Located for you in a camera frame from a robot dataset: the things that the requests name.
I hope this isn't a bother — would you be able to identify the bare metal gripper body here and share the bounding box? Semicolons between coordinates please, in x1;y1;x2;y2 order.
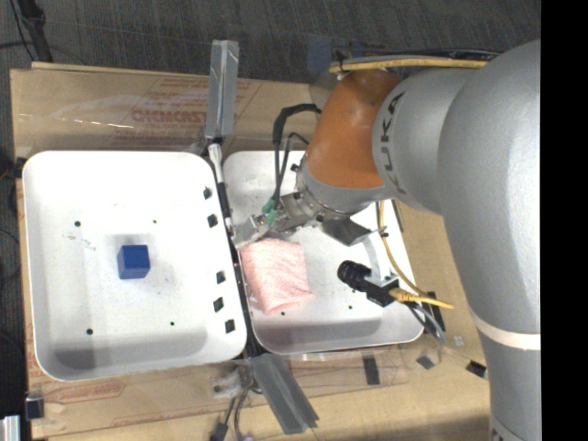
249;191;328;238

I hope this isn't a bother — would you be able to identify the pink folded cloth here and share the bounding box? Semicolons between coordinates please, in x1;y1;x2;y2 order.
239;239;316;315

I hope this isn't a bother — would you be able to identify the thin black and white rod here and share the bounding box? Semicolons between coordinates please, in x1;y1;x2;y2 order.
208;142;254;358

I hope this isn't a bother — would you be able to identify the white plastic tray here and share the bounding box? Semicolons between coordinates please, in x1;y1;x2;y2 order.
21;149;249;382
221;149;424;356

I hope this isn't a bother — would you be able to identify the blue cube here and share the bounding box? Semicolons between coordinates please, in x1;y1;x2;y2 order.
116;243;152;280

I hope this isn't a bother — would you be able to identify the brown cardboard board red print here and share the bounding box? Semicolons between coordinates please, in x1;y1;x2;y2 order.
8;62;491;440

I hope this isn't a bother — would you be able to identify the black cylinder on white bracket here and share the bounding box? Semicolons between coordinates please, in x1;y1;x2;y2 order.
321;216;401;310

